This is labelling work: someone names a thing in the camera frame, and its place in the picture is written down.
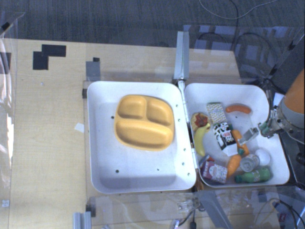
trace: tin can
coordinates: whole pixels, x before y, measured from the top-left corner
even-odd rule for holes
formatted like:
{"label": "tin can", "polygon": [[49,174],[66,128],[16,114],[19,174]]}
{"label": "tin can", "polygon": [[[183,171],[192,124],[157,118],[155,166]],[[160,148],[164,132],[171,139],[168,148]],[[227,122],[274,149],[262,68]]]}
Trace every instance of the tin can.
{"label": "tin can", "polygon": [[251,172],[259,166],[259,158],[256,155],[249,154],[240,161],[240,168],[244,172]]}

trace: green bottle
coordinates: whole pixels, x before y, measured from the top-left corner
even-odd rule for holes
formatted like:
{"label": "green bottle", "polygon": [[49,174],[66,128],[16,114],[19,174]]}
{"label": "green bottle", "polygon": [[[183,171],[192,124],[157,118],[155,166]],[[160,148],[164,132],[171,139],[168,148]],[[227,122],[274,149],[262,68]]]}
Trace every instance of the green bottle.
{"label": "green bottle", "polygon": [[252,172],[246,172],[243,175],[235,176],[236,183],[255,183],[269,180],[271,177],[270,170],[266,167],[254,170]]}

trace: table surface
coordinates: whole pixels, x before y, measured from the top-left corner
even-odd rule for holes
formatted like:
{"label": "table surface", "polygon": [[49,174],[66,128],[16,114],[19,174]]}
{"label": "table surface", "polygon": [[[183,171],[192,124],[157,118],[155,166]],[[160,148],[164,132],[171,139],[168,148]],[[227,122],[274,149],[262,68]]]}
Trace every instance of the table surface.
{"label": "table surface", "polygon": [[[66,45],[66,57],[49,57],[49,70],[33,70],[33,52],[40,52],[42,44]],[[75,126],[84,123],[81,93],[86,61],[100,58],[102,75],[111,72],[112,80],[116,80],[116,75],[122,78],[122,73],[128,75],[139,70],[151,76],[160,73],[170,76],[175,51],[175,48],[18,40],[10,229],[70,229],[73,213],[85,211],[85,138]],[[194,69],[202,62],[202,54],[203,51],[190,52]],[[209,54],[209,62],[216,57],[219,60],[219,55]],[[222,76],[238,82],[234,55],[229,58],[227,55],[224,60]],[[219,74],[219,70],[209,68],[207,61],[201,63],[204,74]],[[208,217],[202,220],[203,225],[212,227]],[[138,224],[145,228],[156,226],[148,222]]]}

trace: toy sausage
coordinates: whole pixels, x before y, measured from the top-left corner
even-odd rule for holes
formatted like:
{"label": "toy sausage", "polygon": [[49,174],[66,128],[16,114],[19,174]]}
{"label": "toy sausage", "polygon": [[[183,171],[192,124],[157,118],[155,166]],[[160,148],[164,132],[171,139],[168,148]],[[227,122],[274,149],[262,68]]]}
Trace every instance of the toy sausage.
{"label": "toy sausage", "polygon": [[240,104],[233,104],[228,107],[226,107],[225,111],[227,113],[233,112],[233,111],[239,111],[243,112],[245,114],[249,114],[251,112],[251,109],[248,106],[240,105]]}

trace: bottle label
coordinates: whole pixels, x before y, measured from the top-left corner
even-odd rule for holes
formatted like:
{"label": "bottle label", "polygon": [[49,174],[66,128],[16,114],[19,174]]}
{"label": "bottle label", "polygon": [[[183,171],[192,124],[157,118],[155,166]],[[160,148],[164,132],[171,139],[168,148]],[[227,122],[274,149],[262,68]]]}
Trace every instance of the bottle label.
{"label": "bottle label", "polygon": [[253,171],[252,174],[253,174],[253,177],[254,177],[253,182],[259,182],[260,181],[260,175],[259,175],[258,170]]}

